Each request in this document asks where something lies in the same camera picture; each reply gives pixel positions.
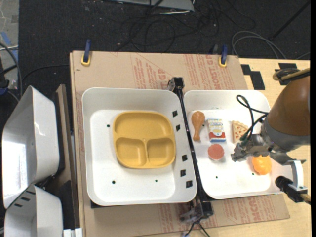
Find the toy chicken drumstick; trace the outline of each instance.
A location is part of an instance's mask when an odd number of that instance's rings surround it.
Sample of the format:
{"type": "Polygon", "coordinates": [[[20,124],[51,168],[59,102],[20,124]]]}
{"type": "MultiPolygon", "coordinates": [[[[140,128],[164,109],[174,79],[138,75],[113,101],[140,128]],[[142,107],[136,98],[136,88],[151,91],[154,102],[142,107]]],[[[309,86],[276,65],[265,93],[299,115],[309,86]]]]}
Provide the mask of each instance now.
{"type": "Polygon", "coordinates": [[[200,111],[194,112],[191,121],[195,130],[193,140],[198,141],[200,140],[199,131],[205,121],[204,113],[200,111]]]}

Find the orange toy fruit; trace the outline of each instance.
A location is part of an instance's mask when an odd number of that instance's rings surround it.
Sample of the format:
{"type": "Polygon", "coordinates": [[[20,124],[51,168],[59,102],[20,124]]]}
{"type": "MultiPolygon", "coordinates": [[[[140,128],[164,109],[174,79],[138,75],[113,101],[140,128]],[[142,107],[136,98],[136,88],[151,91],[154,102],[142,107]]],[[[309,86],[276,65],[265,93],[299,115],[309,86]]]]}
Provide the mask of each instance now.
{"type": "Polygon", "coordinates": [[[253,168],[260,175],[266,175],[272,170],[272,162],[270,156],[258,156],[252,158],[253,168]]]}

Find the box with blue and red label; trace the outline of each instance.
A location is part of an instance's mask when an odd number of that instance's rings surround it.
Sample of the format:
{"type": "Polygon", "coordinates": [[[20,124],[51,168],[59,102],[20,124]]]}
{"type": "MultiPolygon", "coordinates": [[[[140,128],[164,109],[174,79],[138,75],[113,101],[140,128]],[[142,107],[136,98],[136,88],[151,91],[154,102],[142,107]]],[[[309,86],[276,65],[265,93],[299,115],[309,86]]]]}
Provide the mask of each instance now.
{"type": "Polygon", "coordinates": [[[226,141],[223,121],[220,118],[208,118],[207,130],[210,142],[224,142],[226,141]]]}

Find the toy pizza slice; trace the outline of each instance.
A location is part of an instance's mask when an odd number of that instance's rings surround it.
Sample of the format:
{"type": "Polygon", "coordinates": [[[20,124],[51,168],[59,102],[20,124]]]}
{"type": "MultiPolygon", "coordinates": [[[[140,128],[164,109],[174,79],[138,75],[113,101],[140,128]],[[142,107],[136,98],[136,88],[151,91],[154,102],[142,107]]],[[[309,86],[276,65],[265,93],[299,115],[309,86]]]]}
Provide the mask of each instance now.
{"type": "Polygon", "coordinates": [[[241,136],[243,136],[245,132],[248,130],[248,126],[234,120],[232,122],[232,125],[233,125],[233,141],[234,143],[236,143],[241,138],[241,136]]]}

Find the white plastic container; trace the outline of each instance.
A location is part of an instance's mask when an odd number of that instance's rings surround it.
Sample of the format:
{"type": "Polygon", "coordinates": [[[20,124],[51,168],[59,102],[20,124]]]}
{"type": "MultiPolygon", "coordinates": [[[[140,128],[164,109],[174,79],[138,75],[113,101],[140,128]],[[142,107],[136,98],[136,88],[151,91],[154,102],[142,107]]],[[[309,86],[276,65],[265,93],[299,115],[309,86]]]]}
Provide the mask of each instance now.
{"type": "MultiPolygon", "coordinates": [[[[251,157],[246,161],[234,162],[231,154],[236,144],[233,143],[232,121],[236,120],[251,126],[249,110],[237,100],[243,95],[252,108],[268,112],[270,110],[266,97],[256,90],[192,90],[184,95],[190,133],[194,134],[191,122],[192,114],[201,111],[205,119],[222,119],[226,134],[225,142],[217,142],[224,150],[224,157],[213,161],[208,157],[207,149],[211,145],[207,126],[200,131],[200,141],[193,141],[198,169],[205,192],[212,198],[240,198],[258,195],[282,193],[275,185],[275,179],[282,175],[293,180],[291,167],[282,166],[272,160],[272,171],[267,175],[258,175],[252,166],[251,157]]],[[[253,112],[256,120],[263,114],[253,112]]],[[[261,124],[254,127],[253,133],[260,132],[261,124]]]]}
{"type": "Polygon", "coordinates": [[[54,103],[29,86],[2,134],[5,208],[31,184],[55,174],[59,165],[54,103]]]}
{"type": "Polygon", "coordinates": [[[61,237],[62,232],[59,198],[34,185],[30,185],[5,213],[5,237],[61,237]]]}
{"type": "Polygon", "coordinates": [[[177,203],[194,199],[196,177],[178,97],[167,90],[91,88],[82,96],[87,191],[101,206],[177,203]],[[116,157],[112,126],[125,111],[153,111],[172,123],[175,161],[162,168],[131,169],[116,157]]]}

